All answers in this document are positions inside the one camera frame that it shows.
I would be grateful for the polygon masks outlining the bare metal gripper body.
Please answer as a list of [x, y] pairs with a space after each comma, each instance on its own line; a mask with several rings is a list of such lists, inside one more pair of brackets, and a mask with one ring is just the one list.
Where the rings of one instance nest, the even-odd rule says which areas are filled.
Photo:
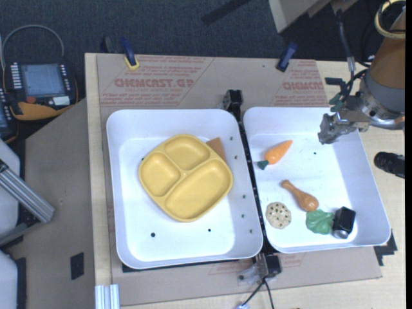
[[404, 130], [404, 114], [387, 108], [374, 98], [349, 96], [335, 105], [335, 120], [359, 131], [370, 126], [387, 130]]

